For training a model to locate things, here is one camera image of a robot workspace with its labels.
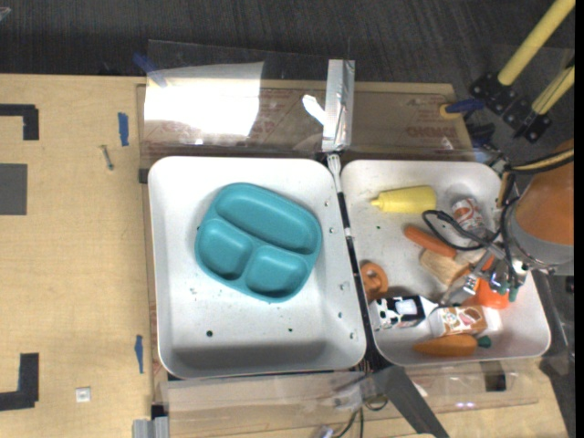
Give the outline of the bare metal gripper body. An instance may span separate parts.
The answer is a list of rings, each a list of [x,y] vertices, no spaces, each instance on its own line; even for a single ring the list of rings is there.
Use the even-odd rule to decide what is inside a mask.
[[[508,248],[492,244],[485,256],[482,274],[491,289],[519,289],[525,284],[529,267],[514,258]]]

